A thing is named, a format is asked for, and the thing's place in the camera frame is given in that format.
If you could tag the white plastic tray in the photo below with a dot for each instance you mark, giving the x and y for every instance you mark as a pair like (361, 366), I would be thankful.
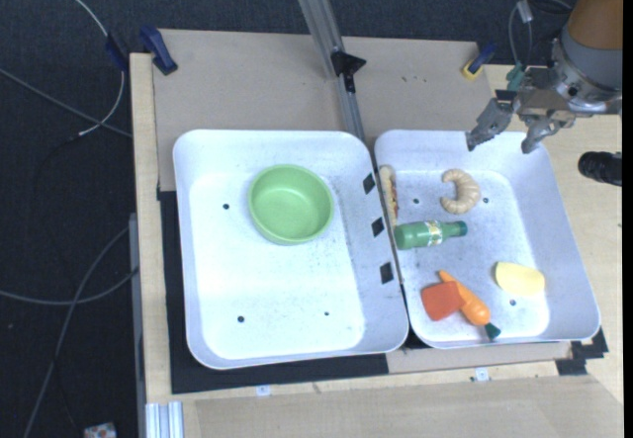
(277, 297)
(514, 233)

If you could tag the yellow toy crisp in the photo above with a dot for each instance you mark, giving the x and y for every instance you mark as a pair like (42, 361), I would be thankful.
(519, 279)

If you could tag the green bowl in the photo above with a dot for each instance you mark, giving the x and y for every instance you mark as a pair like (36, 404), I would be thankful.
(291, 204)

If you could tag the orange toy wedge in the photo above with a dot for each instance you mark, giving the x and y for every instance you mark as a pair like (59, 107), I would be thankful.
(440, 301)

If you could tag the black cylinder on white bracket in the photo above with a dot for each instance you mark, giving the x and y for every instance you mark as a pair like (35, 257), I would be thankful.
(601, 168)

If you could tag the beige toy croissant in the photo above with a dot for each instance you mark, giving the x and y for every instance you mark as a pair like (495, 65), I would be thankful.
(470, 189)

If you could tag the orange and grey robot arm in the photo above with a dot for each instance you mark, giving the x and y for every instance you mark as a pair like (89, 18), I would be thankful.
(596, 6)

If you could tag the green bottle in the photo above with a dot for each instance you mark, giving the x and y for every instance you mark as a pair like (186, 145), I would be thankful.
(418, 235)

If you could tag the brown cardboard board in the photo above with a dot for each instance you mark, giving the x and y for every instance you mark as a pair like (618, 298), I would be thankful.
(257, 85)

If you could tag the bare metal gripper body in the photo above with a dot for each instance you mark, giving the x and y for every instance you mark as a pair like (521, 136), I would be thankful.
(541, 97)

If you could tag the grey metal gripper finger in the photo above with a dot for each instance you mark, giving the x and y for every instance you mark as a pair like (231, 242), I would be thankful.
(539, 129)
(489, 122)

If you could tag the small printed box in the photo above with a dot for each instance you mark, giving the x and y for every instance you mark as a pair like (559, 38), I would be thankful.
(100, 431)

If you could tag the orange toy carrot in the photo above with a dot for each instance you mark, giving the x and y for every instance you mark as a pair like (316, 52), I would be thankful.
(475, 308)

